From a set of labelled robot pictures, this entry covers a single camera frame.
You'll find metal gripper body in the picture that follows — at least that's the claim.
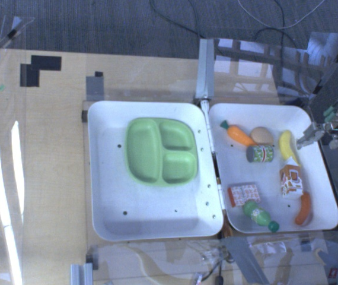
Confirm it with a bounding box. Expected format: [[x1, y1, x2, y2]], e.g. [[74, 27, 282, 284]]
[[318, 122, 338, 139]]

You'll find yellow banana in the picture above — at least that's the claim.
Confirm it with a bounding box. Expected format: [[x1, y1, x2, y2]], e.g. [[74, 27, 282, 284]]
[[278, 129, 302, 167]]

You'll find orange and white carton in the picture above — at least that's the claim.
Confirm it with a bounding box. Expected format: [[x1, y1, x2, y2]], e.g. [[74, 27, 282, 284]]
[[279, 156, 304, 200]]

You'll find beige round bread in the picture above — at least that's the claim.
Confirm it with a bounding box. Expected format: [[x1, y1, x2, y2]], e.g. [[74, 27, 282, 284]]
[[250, 126, 275, 146]]

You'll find green and white can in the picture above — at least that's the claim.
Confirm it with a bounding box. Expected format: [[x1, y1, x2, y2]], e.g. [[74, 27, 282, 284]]
[[245, 144, 275, 163]]

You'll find orange sausage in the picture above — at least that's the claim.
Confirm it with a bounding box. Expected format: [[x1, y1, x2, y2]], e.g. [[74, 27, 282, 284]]
[[294, 192, 313, 226]]

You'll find orange carrot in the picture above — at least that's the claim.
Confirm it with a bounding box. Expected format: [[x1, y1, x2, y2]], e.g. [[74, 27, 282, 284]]
[[219, 120, 257, 147]]

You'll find white plastic tray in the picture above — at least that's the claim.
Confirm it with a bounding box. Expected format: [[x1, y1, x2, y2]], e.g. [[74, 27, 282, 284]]
[[209, 103, 338, 235], [87, 100, 225, 242]]

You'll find orange and white packet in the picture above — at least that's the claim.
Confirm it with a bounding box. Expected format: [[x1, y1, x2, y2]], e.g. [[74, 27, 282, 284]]
[[227, 183, 261, 208]]

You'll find green bottle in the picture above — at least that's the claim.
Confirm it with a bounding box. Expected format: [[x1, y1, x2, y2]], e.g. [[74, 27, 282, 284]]
[[242, 199, 280, 233]]

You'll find thin black and white rod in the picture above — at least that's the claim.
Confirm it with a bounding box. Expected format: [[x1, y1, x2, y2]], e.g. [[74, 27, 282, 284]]
[[200, 99, 228, 219]]

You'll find green divided plate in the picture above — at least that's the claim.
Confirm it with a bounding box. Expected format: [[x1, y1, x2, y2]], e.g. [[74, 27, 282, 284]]
[[125, 117, 200, 187]]

